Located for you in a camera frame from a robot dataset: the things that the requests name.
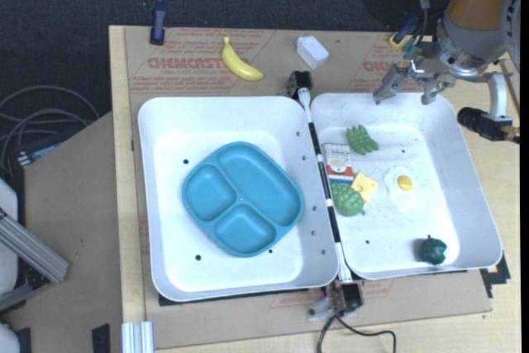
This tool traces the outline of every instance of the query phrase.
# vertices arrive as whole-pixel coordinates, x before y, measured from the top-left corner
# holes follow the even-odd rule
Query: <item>table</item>
[[[126,26],[111,26],[109,28],[110,56],[112,72],[112,113],[114,122],[114,141],[116,158],[117,179],[117,214],[119,225],[120,267],[122,281],[122,316],[124,322],[143,322],[147,317],[147,306],[145,304],[144,275],[141,262],[141,237],[140,223],[138,220],[138,197],[136,192],[135,157],[131,149],[131,137],[134,122],[131,119],[131,110],[137,105],[131,104],[131,86],[134,84],[129,77],[131,58],[127,57],[127,43],[130,38],[139,34],[139,43],[143,40],[142,34],[148,34],[148,28],[136,28]],[[171,29],[167,31],[170,38],[171,31],[176,31],[182,41],[194,40],[194,29]],[[222,32],[222,29],[211,29],[211,31]],[[292,70],[300,70],[303,66],[299,58],[292,54],[292,46],[289,44],[298,34],[296,31],[256,31],[260,33],[261,39],[257,39],[255,49],[259,54],[254,64],[263,67],[270,66],[273,69],[286,69],[281,71],[281,78],[268,79],[261,86],[253,83],[235,81],[229,90],[220,93],[257,94],[260,90],[264,93],[273,93],[282,87],[284,76],[288,76]],[[379,33],[349,33],[332,31],[314,31],[313,34],[328,49],[334,63],[326,66],[335,66],[343,69],[359,69],[355,64],[355,52],[366,52],[357,61],[369,67],[383,68],[387,60],[393,60],[392,55],[383,48],[384,35]],[[266,55],[266,51],[272,49],[277,55]],[[378,58],[369,55],[372,52]],[[252,46],[249,45],[247,52],[251,54]],[[135,68],[141,73],[141,64]],[[341,78],[330,79],[324,70],[313,73],[314,90],[326,92],[340,92],[347,89],[351,91],[350,85],[344,85]],[[359,84],[356,87],[364,91],[369,88],[376,76],[369,77],[366,72],[359,71],[357,77]],[[141,89],[136,90],[140,97],[148,98],[148,94]],[[447,90],[444,96],[453,104],[456,110],[463,106],[488,107],[488,89],[485,85],[458,83],[455,88]],[[512,103],[509,104],[508,113],[517,117]],[[465,131],[465,139],[473,158],[482,187],[493,213],[498,231],[503,242],[505,256],[511,278],[506,285],[494,287],[494,298],[491,299],[492,312],[472,313],[468,316],[438,317],[427,320],[413,320],[411,322],[399,322],[384,324],[376,327],[365,327],[363,330],[392,329],[396,331],[400,351],[461,351],[469,348],[473,351],[521,351],[521,274],[520,274],[520,208],[519,208],[519,146],[509,143],[493,143]],[[197,332],[208,332],[212,329],[205,321],[197,322]],[[315,327],[310,332],[299,332],[292,335],[282,335],[266,338],[252,338],[239,341],[224,341],[216,344],[203,344],[200,346],[184,346],[169,348],[163,351],[314,351],[317,332]],[[329,332],[326,336],[324,349],[332,351],[374,351],[382,348],[386,351],[391,349],[389,337],[363,338],[350,336],[346,330]]]

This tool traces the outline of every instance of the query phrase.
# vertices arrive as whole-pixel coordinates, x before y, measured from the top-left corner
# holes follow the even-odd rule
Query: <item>green toy vegetable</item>
[[[446,244],[436,238],[428,237],[419,246],[419,259],[423,262],[430,262],[438,265],[445,261]]]
[[[359,155],[365,155],[379,149],[378,143],[369,137],[364,126],[358,125],[347,128],[346,135],[350,146]]]
[[[332,200],[336,210],[347,217],[352,217],[361,213],[365,215],[364,199],[354,189],[347,184],[336,183],[331,181]]]

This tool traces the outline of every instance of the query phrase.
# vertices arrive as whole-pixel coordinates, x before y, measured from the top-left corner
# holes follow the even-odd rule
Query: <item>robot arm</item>
[[[409,66],[392,66],[374,92],[375,102],[402,91],[409,79],[423,89],[423,104],[434,101],[457,79],[487,82],[489,112],[464,108],[458,121],[490,140],[519,143],[519,129],[512,132],[512,120],[505,117],[505,75],[485,70],[507,51],[520,72],[520,6],[521,0],[450,0],[432,41],[412,38],[403,47]]]

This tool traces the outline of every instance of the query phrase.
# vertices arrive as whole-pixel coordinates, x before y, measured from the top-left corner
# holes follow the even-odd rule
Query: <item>egg yolk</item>
[[[410,191],[413,188],[412,179],[407,175],[399,175],[397,185],[402,191]]]

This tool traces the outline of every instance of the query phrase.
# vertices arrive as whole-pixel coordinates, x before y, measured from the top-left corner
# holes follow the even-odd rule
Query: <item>white tray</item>
[[[400,93],[376,105],[368,93],[322,94],[312,102],[320,144],[346,144],[346,128],[363,125],[379,150],[351,153],[353,172],[379,183],[365,216],[336,214],[346,263],[365,279],[486,268],[502,245],[454,108],[441,96],[427,106],[420,94]],[[388,172],[411,174],[414,203],[400,210]],[[447,245],[445,260],[417,261],[418,244],[431,236]]]
[[[442,97],[422,106],[402,93],[380,105],[370,94],[323,94],[312,102],[320,144],[346,143],[346,128],[363,125],[379,150],[352,154],[354,171],[379,183],[365,216],[336,214],[349,268],[366,279],[495,265],[502,254],[483,190],[452,106]],[[307,118],[292,99],[274,97],[154,98],[138,117],[155,287],[177,302],[319,287],[332,281],[338,257]],[[205,157],[233,141],[267,153],[301,189],[299,223],[250,258],[225,252],[191,218],[182,183]],[[384,175],[405,168],[415,207],[399,210]],[[433,266],[417,259],[431,236],[448,248]]]
[[[177,302],[319,287],[337,273],[307,121],[289,98],[154,98],[138,116],[155,287]],[[233,141],[257,145],[301,189],[298,224],[268,252],[241,258],[210,239],[181,199],[185,177]]]

